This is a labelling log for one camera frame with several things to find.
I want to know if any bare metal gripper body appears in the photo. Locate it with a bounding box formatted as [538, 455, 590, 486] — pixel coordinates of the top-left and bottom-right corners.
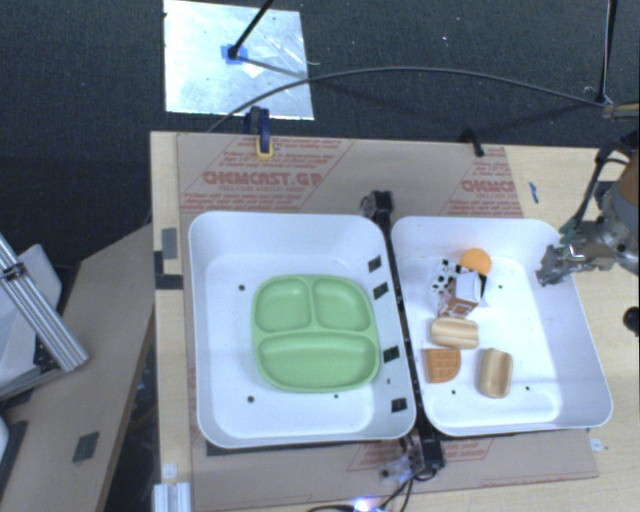
[567, 218, 632, 274]

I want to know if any white plastic tray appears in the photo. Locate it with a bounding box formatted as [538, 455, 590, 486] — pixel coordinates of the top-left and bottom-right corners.
[187, 210, 418, 450]
[390, 215, 615, 438]

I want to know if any orange round toy fruit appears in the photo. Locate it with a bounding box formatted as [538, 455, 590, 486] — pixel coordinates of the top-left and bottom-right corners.
[460, 248, 493, 276]

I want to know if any white and brown carton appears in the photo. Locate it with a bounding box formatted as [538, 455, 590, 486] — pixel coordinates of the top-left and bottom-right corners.
[438, 271, 489, 320]

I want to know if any white carton with black spots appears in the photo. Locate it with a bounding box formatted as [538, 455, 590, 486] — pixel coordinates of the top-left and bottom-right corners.
[430, 258, 462, 297]

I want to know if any tan toy bread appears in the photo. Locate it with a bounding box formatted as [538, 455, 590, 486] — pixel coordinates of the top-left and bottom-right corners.
[476, 347, 515, 400]
[429, 316, 480, 350]

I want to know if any orange toy waffle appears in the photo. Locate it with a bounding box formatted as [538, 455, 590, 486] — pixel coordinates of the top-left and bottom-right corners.
[423, 347, 463, 385]

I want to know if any thin black rod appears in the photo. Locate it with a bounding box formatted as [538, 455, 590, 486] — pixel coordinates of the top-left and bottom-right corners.
[375, 209, 434, 444]

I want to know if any green divided plate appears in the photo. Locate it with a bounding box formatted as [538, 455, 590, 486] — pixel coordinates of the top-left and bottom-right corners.
[251, 274, 382, 394]

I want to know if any brown cardboard board red print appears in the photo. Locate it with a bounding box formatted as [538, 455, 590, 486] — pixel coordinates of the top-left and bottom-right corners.
[175, 132, 600, 512]

